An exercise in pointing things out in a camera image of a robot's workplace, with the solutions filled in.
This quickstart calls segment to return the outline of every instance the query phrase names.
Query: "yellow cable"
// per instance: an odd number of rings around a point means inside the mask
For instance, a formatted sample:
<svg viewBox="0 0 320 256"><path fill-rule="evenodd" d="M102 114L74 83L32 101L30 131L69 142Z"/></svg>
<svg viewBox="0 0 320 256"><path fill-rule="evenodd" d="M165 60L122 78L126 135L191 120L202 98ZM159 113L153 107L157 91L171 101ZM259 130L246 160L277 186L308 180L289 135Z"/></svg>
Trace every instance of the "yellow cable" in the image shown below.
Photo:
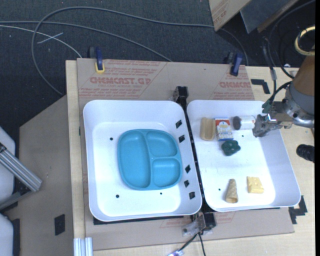
<svg viewBox="0 0 320 256"><path fill-rule="evenodd" d="M316 26L310 26L307 27L306 29L302 30L298 36L295 38L294 41L294 48L296 49L296 51L302 55L305 56L315 56L316 51L315 50L311 50L311 51L306 51L306 50L302 50L298 44L298 40L301 39L306 33L310 32L310 31L315 31L316 30Z"/></svg>

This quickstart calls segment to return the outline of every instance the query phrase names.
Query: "black fabric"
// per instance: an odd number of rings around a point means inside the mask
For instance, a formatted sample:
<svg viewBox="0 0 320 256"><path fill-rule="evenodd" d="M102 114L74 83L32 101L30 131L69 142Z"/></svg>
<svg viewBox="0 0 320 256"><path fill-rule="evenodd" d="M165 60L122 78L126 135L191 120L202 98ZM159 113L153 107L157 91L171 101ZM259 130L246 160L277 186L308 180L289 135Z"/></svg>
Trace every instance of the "black fabric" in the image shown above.
<svg viewBox="0 0 320 256"><path fill-rule="evenodd" d="M291 10L306 2L298 1ZM55 10L73 6L111 9L171 23L213 25L208 0L0 1L0 21L39 21ZM310 4L288 16L275 29L271 42L282 64L301 65L303 57L294 50L293 42L299 31L315 24L315 10L315 3ZM174 62L221 64L229 52L242 52L232 36L222 30L214 32L212 28L156 24L94 10L69 10L47 21L73 23L114 33L143 44ZM29 30L36 27L35 24L0 25ZM248 34L240 14L223 27L243 44L250 66L266 66L261 45L263 36L267 36L271 28L272 25L262 33L255 30ZM133 43L80 28L43 24L39 32L51 36L63 33L57 38L71 45L83 57L87 56L90 46L99 46L104 59L165 61ZM32 35L31 32L0 26L0 127L14 138L21 125L61 97L43 81L33 64ZM45 78L65 94L65 61L76 60L77 55L53 39L37 43L46 38L43 35L35 38L36 61Z"/></svg>

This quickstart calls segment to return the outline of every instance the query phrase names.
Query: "dark green toy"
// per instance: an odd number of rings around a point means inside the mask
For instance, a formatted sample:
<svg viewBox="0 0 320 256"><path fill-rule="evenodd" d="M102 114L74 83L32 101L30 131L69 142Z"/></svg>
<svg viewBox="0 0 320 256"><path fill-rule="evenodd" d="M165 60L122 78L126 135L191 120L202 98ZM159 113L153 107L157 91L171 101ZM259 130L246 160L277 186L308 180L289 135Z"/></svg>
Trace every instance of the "dark green toy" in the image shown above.
<svg viewBox="0 0 320 256"><path fill-rule="evenodd" d="M236 140L225 141L222 144L221 148L226 156L231 156L234 153L237 153L241 149L241 147L238 144L238 141Z"/></svg>

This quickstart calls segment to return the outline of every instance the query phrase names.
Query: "blue clamp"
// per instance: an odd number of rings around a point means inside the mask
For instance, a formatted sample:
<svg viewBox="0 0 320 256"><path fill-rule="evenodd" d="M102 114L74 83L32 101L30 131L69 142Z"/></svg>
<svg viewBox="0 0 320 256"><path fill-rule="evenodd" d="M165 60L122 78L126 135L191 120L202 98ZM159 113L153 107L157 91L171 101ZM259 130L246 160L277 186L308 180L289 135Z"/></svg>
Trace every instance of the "blue clamp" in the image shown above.
<svg viewBox="0 0 320 256"><path fill-rule="evenodd" d="M98 74L103 74L105 72L105 65L102 59L102 53L99 47L95 48L95 55L96 55L96 63L95 63L95 71Z"/></svg>
<svg viewBox="0 0 320 256"><path fill-rule="evenodd" d="M233 60L233 66L231 67L230 74L237 77L239 72L239 67L244 56L241 53L237 53Z"/></svg>

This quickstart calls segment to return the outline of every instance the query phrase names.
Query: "blue plate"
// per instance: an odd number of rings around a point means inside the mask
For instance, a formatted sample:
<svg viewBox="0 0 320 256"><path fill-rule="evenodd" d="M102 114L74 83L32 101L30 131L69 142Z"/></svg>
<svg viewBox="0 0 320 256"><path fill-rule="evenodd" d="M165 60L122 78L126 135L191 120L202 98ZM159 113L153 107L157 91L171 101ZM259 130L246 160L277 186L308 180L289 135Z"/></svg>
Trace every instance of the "blue plate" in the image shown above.
<svg viewBox="0 0 320 256"><path fill-rule="evenodd" d="M182 177L180 150L167 132L134 129L124 132L117 146L122 180L136 190L167 189Z"/></svg>

